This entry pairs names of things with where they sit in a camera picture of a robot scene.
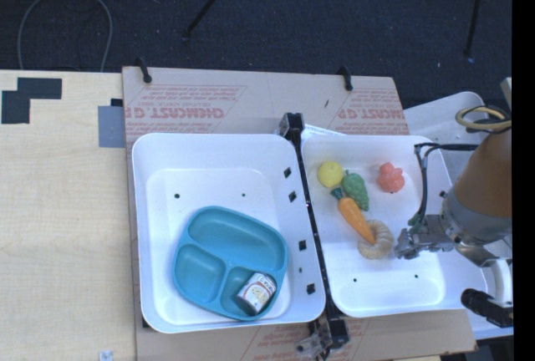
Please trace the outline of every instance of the carrot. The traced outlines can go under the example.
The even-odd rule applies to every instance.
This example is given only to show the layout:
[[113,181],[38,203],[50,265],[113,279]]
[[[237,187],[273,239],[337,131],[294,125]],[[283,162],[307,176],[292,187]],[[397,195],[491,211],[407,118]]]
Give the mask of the carrot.
[[374,234],[362,215],[362,211],[357,205],[357,202],[350,197],[344,196],[344,193],[339,187],[331,191],[331,195],[338,199],[338,209],[342,213],[342,217],[359,233],[359,235],[371,245],[374,245]]

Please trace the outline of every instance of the toy food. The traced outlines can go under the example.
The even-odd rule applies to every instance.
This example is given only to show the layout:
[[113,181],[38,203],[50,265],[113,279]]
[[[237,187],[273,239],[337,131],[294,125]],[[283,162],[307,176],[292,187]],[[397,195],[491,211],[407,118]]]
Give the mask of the toy food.
[[360,254],[369,260],[385,257],[394,245],[392,232],[380,220],[369,220],[367,224],[374,235],[375,243],[371,244],[369,241],[359,241]]
[[395,168],[390,162],[379,167],[379,176],[375,180],[381,189],[396,193],[405,185],[405,177],[401,168]]
[[369,197],[364,179],[356,173],[349,173],[345,171],[345,176],[342,179],[342,188],[347,196],[354,199],[362,211],[369,209]]
[[338,199],[338,209],[342,213],[342,217],[368,242],[369,245],[374,245],[374,234],[362,215],[357,202],[350,197],[344,196],[342,189],[339,187],[332,190],[331,195]]
[[343,178],[344,170],[338,162],[334,162],[333,160],[327,160],[318,168],[319,182],[329,189],[340,184],[340,181]]

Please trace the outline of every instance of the yellow toy lemon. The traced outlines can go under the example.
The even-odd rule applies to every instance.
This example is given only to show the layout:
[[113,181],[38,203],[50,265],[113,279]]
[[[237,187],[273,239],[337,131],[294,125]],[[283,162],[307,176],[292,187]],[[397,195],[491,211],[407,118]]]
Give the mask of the yellow toy lemon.
[[318,180],[325,187],[335,187],[344,178],[344,170],[338,162],[327,160],[318,168]]

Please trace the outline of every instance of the can label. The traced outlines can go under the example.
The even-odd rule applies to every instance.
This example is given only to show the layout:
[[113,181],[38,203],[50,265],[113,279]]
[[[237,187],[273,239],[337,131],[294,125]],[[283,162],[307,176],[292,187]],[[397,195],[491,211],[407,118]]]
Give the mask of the can label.
[[255,272],[236,295],[240,305],[251,315],[260,313],[277,291],[275,282],[267,275]]

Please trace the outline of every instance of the white tray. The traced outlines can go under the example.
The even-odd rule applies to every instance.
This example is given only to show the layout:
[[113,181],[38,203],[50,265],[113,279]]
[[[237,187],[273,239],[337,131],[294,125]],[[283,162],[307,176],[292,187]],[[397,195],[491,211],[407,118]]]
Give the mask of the white tray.
[[[394,252],[380,260],[367,260],[357,248],[360,236],[338,211],[336,198],[317,177],[326,160],[338,161],[360,174],[369,194],[367,220],[384,222],[397,243],[402,228],[420,207],[422,182],[414,145],[429,142],[420,136],[315,135],[303,143],[310,197],[321,242],[329,286],[336,306],[351,317],[372,317],[450,308],[463,308],[464,288],[487,288],[482,270],[457,252],[422,252],[411,260]],[[395,194],[375,183],[378,168],[391,162],[404,171],[405,186]],[[441,191],[451,187],[439,150],[429,156],[427,213],[437,214]]]
[[[135,142],[132,165],[141,310],[153,329],[183,333],[300,323],[322,313],[323,279],[297,156],[289,141],[278,135],[149,134]],[[176,245],[186,222],[205,206],[257,218],[279,231],[288,244],[280,293],[258,320],[239,321],[200,308],[173,285]],[[314,291],[309,293],[311,284]]]

